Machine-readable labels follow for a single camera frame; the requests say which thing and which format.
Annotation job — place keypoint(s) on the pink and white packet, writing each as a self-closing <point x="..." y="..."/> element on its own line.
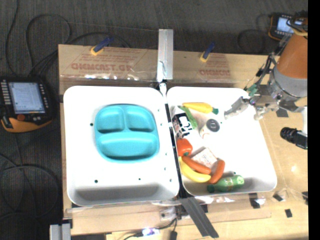
<point x="205" y="157"/>

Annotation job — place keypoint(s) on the green plastic bottle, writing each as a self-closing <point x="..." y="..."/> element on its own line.
<point x="228" y="183"/>

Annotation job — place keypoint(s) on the yellow banana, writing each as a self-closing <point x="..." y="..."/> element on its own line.
<point x="193" y="176"/>

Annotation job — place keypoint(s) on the blue divided plate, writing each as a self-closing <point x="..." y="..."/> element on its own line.
<point x="126" y="134"/>

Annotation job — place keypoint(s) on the orange toy pepper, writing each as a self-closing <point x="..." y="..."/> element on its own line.
<point x="184" y="146"/>

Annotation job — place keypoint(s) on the yellow toy carrot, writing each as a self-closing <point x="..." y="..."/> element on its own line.
<point x="197" y="107"/>

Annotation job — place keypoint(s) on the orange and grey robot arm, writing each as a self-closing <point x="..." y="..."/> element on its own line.
<point x="293" y="59"/>

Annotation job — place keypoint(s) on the black cylinder on white bracket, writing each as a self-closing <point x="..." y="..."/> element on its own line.
<point x="293" y="135"/>

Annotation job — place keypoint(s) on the black and white carton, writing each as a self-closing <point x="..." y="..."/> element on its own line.
<point x="181" y="126"/>

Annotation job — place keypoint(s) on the white plastic tray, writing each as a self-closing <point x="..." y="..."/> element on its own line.
<point x="80" y="139"/>
<point x="247" y="149"/>

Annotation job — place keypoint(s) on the orange toy sausage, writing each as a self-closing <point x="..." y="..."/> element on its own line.
<point x="218" y="171"/>

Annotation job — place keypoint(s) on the brown cardboard board red print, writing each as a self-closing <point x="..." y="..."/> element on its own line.
<point x="240" y="64"/>

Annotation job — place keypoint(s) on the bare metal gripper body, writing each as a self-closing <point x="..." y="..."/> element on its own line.
<point x="267" y="97"/>

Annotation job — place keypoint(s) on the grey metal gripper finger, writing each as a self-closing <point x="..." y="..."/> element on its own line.
<point x="236" y="107"/>
<point x="260" y="111"/>

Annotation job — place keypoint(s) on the orange toy carrot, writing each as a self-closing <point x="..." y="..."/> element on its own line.
<point x="197" y="166"/>

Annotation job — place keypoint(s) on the white bottle with grey cap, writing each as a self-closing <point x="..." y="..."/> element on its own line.
<point x="211" y="126"/>

